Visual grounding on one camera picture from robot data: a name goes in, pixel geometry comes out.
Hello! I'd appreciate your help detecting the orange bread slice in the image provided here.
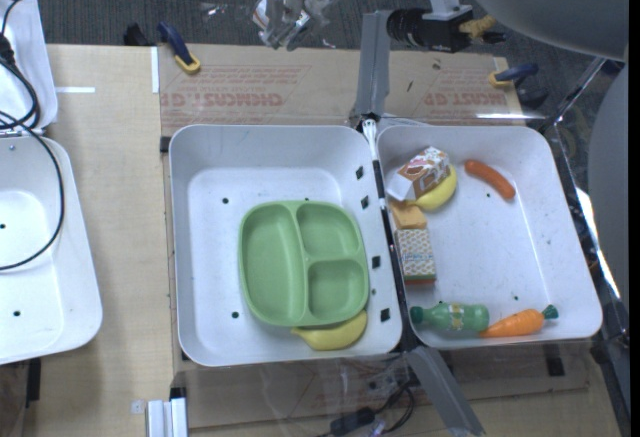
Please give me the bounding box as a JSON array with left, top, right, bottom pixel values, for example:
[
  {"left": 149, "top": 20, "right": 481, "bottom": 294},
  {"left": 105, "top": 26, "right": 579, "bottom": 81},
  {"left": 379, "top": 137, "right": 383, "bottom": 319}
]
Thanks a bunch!
[{"left": 389, "top": 200, "right": 429, "bottom": 232}]

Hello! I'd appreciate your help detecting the brown cardboard board red print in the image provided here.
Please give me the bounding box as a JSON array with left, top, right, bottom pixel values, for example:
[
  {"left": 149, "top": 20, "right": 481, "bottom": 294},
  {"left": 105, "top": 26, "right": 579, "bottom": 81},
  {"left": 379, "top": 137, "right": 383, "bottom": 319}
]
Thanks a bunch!
[{"left": 157, "top": 42, "right": 592, "bottom": 429}]

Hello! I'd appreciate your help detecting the green plastic bottle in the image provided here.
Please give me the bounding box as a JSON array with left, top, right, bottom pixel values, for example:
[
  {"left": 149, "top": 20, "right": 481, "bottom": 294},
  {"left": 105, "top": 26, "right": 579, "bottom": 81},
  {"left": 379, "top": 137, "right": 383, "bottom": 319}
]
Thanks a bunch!
[{"left": 409, "top": 301, "right": 491, "bottom": 339}]

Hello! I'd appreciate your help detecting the orange carrot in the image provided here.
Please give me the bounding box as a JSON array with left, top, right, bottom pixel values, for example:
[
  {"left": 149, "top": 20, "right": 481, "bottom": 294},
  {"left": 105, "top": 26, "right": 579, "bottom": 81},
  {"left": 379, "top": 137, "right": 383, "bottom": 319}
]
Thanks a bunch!
[{"left": 479, "top": 304, "right": 560, "bottom": 340}]

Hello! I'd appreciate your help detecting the thin black and white rod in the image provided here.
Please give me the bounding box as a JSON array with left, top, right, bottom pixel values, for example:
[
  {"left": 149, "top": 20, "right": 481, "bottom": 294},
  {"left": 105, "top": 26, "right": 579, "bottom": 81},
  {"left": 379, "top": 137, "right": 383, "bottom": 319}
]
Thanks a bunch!
[{"left": 363, "top": 118, "right": 407, "bottom": 349}]

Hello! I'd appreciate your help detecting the green divided plate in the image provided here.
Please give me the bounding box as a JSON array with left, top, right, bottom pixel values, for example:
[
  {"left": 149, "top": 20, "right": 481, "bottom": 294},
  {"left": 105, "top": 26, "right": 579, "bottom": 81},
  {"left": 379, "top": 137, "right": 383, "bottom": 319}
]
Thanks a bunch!
[{"left": 237, "top": 199, "right": 372, "bottom": 328}]

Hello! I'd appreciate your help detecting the black block with thin wires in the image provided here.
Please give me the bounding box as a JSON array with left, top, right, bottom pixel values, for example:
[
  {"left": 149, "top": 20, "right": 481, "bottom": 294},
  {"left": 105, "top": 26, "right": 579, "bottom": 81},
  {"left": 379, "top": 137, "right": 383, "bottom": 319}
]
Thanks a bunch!
[{"left": 329, "top": 406, "right": 377, "bottom": 437}]

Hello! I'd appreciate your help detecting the yellow banana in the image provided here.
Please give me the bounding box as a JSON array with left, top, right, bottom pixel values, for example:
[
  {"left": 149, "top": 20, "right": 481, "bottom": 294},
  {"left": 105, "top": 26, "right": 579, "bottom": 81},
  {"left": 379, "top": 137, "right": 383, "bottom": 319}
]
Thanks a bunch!
[
  {"left": 404, "top": 164, "right": 459, "bottom": 213},
  {"left": 290, "top": 309, "right": 369, "bottom": 353}
]

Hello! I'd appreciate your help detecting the orange and white carton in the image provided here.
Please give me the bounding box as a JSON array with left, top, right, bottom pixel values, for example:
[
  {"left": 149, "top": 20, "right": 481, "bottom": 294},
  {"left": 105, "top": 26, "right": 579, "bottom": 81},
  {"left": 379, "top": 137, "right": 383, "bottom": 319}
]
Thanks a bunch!
[{"left": 386, "top": 146, "right": 451, "bottom": 203}]

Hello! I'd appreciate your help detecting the white orange patterned carton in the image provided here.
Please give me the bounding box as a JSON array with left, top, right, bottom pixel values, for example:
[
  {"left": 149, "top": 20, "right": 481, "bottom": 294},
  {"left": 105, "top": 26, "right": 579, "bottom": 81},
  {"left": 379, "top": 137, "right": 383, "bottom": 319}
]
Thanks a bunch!
[{"left": 393, "top": 226, "right": 438, "bottom": 288}]

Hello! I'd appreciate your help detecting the orange sausage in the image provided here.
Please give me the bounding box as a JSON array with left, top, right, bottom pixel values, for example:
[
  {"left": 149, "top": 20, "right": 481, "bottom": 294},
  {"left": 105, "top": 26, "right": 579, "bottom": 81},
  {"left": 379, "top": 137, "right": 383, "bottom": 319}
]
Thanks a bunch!
[{"left": 464, "top": 158, "right": 517, "bottom": 201}]

